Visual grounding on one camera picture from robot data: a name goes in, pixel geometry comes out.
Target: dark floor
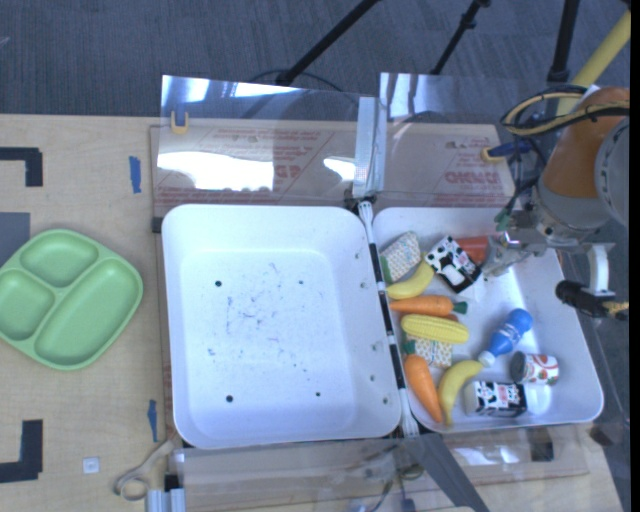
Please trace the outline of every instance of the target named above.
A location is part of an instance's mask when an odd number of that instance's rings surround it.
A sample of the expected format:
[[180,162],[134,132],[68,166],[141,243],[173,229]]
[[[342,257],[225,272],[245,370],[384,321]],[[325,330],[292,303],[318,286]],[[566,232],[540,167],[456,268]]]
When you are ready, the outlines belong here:
[[[387,0],[300,75],[294,86],[377,95],[381,72],[430,73],[472,0]],[[163,74],[268,83],[354,7],[356,0],[3,0],[0,113],[158,116]],[[578,5],[569,79],[627,9],[620,0],[495,0],[479,8],[441,74],[545,83],[566,6]],[[597,81],[630,86],[627,43]],[[496,120],[503,112],[496,112]],[[616,242],[611,287],[628,297],[628,232]],[[573,269],[584,275],[584,265]],[[631,510],[628,323],[585,321],[606,406],[602,442],[625,510]]]

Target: yellow clip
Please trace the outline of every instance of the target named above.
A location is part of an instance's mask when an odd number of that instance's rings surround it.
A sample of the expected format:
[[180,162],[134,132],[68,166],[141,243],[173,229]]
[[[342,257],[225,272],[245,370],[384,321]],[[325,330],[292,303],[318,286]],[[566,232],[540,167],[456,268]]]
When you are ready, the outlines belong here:
[[493,149],[493,148],[490,148],[490,147],[482,148],[482,151],[480,152],[480,156],[485,162],[487,162],[488,164],[497,164],[498,162],[504,159],[503,156],[490,156],[489,155],[490,149]]
[[184,125],[178,126],[176,124],[176,113],[171,111],[171,131],[176,135],[184,135],[189,131],[189,112],[184,113]]

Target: yellow pole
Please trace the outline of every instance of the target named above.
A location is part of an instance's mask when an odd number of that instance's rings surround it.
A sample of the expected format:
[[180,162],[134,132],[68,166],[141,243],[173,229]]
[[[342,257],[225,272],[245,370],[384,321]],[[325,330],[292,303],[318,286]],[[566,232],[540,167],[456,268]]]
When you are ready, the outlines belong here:
[[[627,9],[571,83],[583,87],[593,85],[630,38],[631,9]],[[558,115],[567,114],[576,103],[575,99],[561,100]]]

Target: red and white can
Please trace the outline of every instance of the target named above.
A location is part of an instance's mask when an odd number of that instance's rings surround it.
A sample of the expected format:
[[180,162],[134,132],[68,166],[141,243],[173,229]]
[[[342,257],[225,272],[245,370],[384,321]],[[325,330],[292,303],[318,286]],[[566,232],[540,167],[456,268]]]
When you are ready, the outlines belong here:
[[516,352],[510,364],[511,378],[518,384],[553,386],[560,376],[558,360],[548,354]]

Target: table surface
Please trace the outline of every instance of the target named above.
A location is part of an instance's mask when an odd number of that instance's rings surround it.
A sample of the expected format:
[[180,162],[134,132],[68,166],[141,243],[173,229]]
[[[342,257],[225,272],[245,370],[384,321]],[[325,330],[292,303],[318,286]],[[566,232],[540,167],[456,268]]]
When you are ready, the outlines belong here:
[[[0,463],[19,460],[22,421],[42,419],[44,425],[42,473],[37,480],[0,483],[0,510],[144,510],[143,501],[117,496],[113,484],[166,436],[158,235],[151,231],[150,127],[158,124],[156,118],[0,115],[0,146],[37,147],[44,155],[43,187],[25,187],[24,162],[0,162],[0,211],[30,213],[31,236],[66,228],[92,237],[128,260],[144,283],[131,322],[84,369],[53,370],[0,343],[0,383],[8,390],[0,401]],[[129,157],[140,160],[139,193]],[[158,404],[155,442],[150,400]],[[583,474],[478,485],[489,508],[511,510],[518,502],[522,510],[621,510],[602,449],[586,434],[588,425],[576,431]],[[88,457],[99,458],[97,473],[84,474]],[[165,469],[165,461],[154,467],[152,488],[162,486]],[[440,491],[418,492],[414,499],[421,509],[451,506]]]

